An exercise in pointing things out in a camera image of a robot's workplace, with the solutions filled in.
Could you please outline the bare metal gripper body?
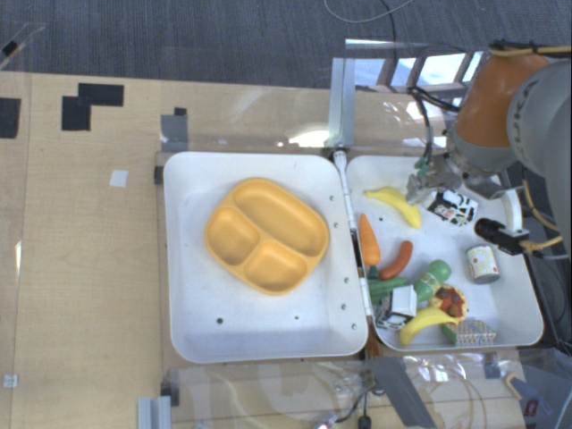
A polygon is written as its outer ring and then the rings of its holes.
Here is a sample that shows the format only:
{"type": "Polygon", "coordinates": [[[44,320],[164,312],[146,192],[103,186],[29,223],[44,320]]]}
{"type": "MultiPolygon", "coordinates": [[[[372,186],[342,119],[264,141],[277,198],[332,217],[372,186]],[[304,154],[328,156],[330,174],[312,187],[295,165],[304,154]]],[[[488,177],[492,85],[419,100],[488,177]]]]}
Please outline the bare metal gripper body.
{"type": "Polygon", "coordinates": [[[462,183],[461,171],[449,154],[433,156],[421,178],[425,189],[458,189],[462,183]]]}

